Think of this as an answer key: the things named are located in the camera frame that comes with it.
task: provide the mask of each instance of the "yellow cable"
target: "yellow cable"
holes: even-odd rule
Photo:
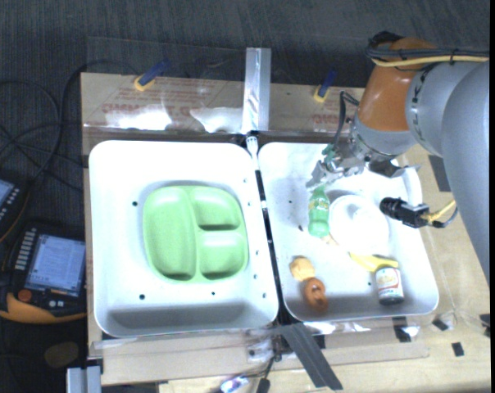
[[[435,211],[434,213],[423,214],[421,215],[421,218],[427,220],[429,223],[433,223],[436,219],[439,219],[443,215],[445,215],[455,205],[456,205],[455,200],[451,200],[439,211]]]
[[[487,56],[426,56],[422,58],[412,58],[402,61],[381,61],[376,58],[371,59],[377,66],[381,67],[403,67],[413,66],[414,64],[428,64],[432,62],[449,62],[449,61],[473,61],[485,62],[489,60]]]

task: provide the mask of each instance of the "green plate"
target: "green plate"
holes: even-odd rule
[[[153,271],[172,282],[231,278],[248,263],[248,235],[237,200],[217,187],[153,191],[143,207],[143,238]]]

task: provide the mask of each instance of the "blue clamp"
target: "blue clamp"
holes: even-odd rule
[[[145,89],[151,87],[152,84],[155,83],[155,78],[159,75],[163,75],[169,67],[170,61],[167,58],[164,58],[162,61],[146,71],[143,75],[137,77],[134,81],[134,86],[137,90],[143,92]]]
[[[318,102],[323,102],[326,100],[329,92],[329,88],[333,85],[335,78],[337,77],[337,71],[333,67],[329,69],[329,73],[324,79],[324,82],[320,84],[316,90],[313,97]]]

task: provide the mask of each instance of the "green bottle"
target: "green bottle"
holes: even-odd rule
[[[313,237],[328,236],[329,198],[325,194],[324,185],[319,186],[311,194],[308,210],[310,223],[307,231]]]

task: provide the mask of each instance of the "brown round object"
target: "brown round object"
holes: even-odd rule
[[[325,285],[318,278],[310,278],[306,281],[304,297],[311,308],[319,312],[325,312],[328,309],[328,299],[325,293]]]

